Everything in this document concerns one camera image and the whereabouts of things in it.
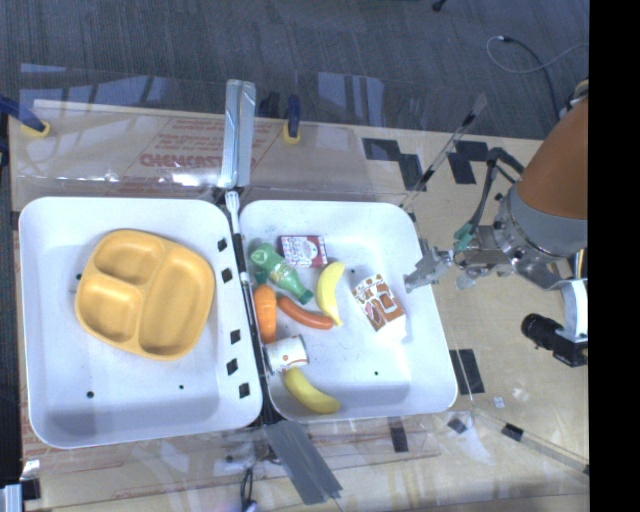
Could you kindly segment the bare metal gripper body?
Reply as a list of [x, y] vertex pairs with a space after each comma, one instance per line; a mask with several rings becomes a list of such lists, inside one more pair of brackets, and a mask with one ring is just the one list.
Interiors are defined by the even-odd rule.
[[467, 276], [508, 275], [525, 255], [525, 240], [512, 221], [467, 222], [454, 234], [454, 262]]

